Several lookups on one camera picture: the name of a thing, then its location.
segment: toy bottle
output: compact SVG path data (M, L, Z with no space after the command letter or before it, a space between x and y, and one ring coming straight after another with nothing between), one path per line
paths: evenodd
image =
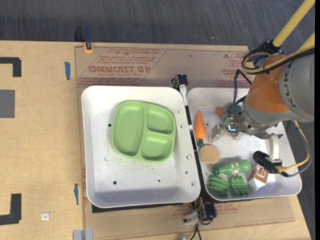
M219 174L237 175L239 173L247 173L251 169L248 160L227 162L221 167L213 167L212 173L217 176Z

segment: gray square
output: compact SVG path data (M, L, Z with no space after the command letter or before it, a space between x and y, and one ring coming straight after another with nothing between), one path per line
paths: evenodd
M15 90L0 90L0 118L15 118Z

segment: blue tape strip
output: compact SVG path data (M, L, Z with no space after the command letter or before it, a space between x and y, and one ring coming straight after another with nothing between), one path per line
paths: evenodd
M65 76L67 80L71 80L70 75L71 75L71 69L70 69L70 63L65 61L64 62L64 69L65 69Z
M73 192L74 192L76 204L78 205L79 204L79 190L78 190L78 184L77 183L74 184Z

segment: wooden table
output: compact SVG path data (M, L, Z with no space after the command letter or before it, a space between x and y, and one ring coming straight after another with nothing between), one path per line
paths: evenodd
M12 64L0 64L0 90L15 90L14 118L0 118L1 216L10 214L11 194L21 194L21 220L0 225L0 239L67 240L73 238L73 230L86 228L75 68L75 47L79 45L77 42L0 41L1 57L19 57L22 62L22 77L13 77ZM106 43L94 45L105 47ZM107 45L164 49L230 48ZM65 62L70 63L70 80L66 80ZM78 186L78 204L75 185ZM298 198L291 196L289 202L295 218L292 222L203 230L202 239L310 239ZM47 212L50 218L43 220L42 213L46 215ZM173 240L178 236L171 233L143 239Z

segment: green plate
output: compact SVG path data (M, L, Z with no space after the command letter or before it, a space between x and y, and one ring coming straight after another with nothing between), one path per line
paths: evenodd
M173 152L176 121L166 108L144 101L126 100L116 109L112 146L127 158L163 162Z

